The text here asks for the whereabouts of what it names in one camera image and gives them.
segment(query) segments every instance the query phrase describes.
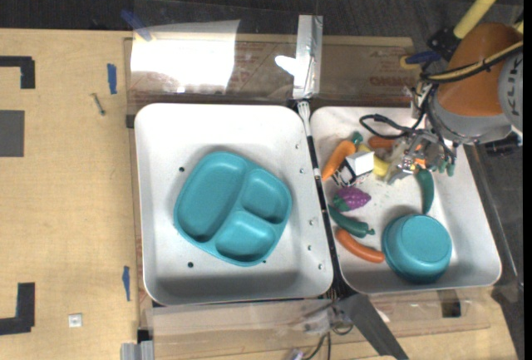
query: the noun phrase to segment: plastic toy food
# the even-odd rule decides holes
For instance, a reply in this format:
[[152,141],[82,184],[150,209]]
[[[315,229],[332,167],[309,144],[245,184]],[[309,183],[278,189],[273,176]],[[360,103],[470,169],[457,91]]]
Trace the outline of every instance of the plastic toy food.
[[359,244],[346,230],[337,229],[335,235],[336,240],[358,258],[369,261],[370,263],[384,262],[385,257],[381,251]]
[[339,145],[337,145],[327,164],[323,167],[322,180],[325,181],[327,178],[331,177],[338,169],[338,167],[342,164],[343,160],[347,156],[355,153],[356,151],[357,147],[350,140],[344,140]]
[[357,187],[342,187],[332,199],[334,207],[341,211],[346,212],[349,210],[355,210],[357,208],[362,208],[367,202],[369,202],[372,197],[358,189]]
[[368,223],[361,223],[360,221],[355,221],[354,219],[348,218],[345,215],[340,214],[331,206],[329,206],[329,215],[332,219],[334,219],[336,224],[347,230],[353,236],[357,236],[362,239],[365,238],[367,234],[375,234],[375,230],[370,229]]

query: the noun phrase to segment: metal bracket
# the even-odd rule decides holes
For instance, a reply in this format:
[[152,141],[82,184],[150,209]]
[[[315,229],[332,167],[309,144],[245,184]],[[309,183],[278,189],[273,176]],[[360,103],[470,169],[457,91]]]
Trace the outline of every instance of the metal bracket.
[[454,289],[439,290],[441,316],[443,318],[459,318],[462,315],[461,302]]
[[299,16],[295,67],[292,70],[292,97],[295,100],[309,98],[319,92],[322,39],[323,18]]
[[0,318],[0,335],[28,333],[35,326],[35,284],[18,284],[15,317]]
[[459,43],[460,39],[455,36],[452,28],[443,27],[428,39],[426,45],[449,61]]
[[120,350],[121,360],[154,360],[153,341],[142,343],[123,343]]
[[0,67],[20,67],[21,89],[35,89],[35,61],[31,57],[0,56]]
[[337,307],[351,319],[364,338],[380,356],[392,356],[397,360],[408,360],[401,345],[384,323],[367,295],[357,293],[337,302]]

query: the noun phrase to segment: wooden board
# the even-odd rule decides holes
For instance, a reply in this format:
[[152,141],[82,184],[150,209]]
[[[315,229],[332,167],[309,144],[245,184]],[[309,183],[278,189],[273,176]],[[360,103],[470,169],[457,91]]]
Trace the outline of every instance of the wooden board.
[[[136,340],[128,35],[0,30],[0,55],[32,56],[37,80],[21,90],[18,69],[0,68],[0,109],[24,110],[26,124],[24,157],[0,158],[0,317],[14,316],[17,283],[36,285],[35,327],[0,336],[2,358],[118,358]],[[117,67],[115,95],[107,63]],[[81,328],[69,328],[71,313],[83,314]]]

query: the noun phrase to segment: wooden table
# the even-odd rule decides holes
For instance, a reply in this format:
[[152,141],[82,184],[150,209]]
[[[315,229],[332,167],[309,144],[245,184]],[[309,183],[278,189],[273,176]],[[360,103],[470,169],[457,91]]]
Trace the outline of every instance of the wooden table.
[[[0,110],[25,111],[23,158],[0,158],[0,318],[15,315],[17,284],[36,285],[30,333],[0,336],[0,358],[119,358],[139,318],[124,40],[130,32],[0,29],[0,55],[31,56],[36,89],[0,67]],[[112,95],[107,64],[117,68]],[[96,93],[106,114],[91,97]],[[131,274],[131,300],[122,281]],[[486,329],[399,338],[411,358],[516,358],[499,305]],[[83,325],[69,328],[69,314]],[[286,352],[244,354],[282,359]],[[332,358],[375,356],[368,343]],[[232,358],[218,357],[219,360]]]

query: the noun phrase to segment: toy sink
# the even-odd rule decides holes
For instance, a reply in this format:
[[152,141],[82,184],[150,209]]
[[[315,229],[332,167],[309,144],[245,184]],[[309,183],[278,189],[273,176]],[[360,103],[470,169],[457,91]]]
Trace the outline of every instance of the toy sink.
[[[372,113],[401,125],[412,123],[406,108],[320,108],[310,120],[318,164],[354,131],[367,139],[370,135],[358,119]],[[135,137],[144,280],[155,301],[176,305],[313,298],[328,291],[333,281],[330,249],[303,121],[294,111],[284,106],[152,104],[138,113]],[[400,293],[490,286],[499,279],[500,257],[463,148],[458,157],[454,177],[434,175],[436,193],[428,213],[452,239],[445,274],[432,284],[408,283],[386,263],[364,262],[335,244],[341,277],[349,286],[368,294]],[[220,166],[234,173],[234,183],[209,178]],[[266,172],[268,178],[256,172]],[[209,223],[195,223],[195,210],[203,207],[196,204],[204,195],[187,195],[187,183],[199,184],[195,190],[200,193],[211,191],[209,184],[224,185],[230,199],[215,208]],[[249,191],[249,185],[255,188]],[[288,198],[279,189],[283,185],[292,203],[286,224],[282,211],[288,209]],[[387,185],[373,176],[360,188],[372,201],[346,215],[376,230],[363,240],[367,246],[380,249],[389,222],[421,212],[414,178]],[[271,200],[253,201],[254,190],[269,191]],[[331,180],[324,181],[327,202],[335,190]],[[235,243],[241,239],[247,242]]]
[[[152,104],[136,116],[135,143],[144,280],[156,302],[313,298],[327,292],[331,256],[303,121],[294,111]],[[203,206],[196,204],[212,190],[210,184],[225,185],[225,197],[232,199],[203,209],[211,219],[202,226],[194,216]],[[257,193],[269,201],[254,200]],[[234,242],[250,234],[255,241],[247,247]]]

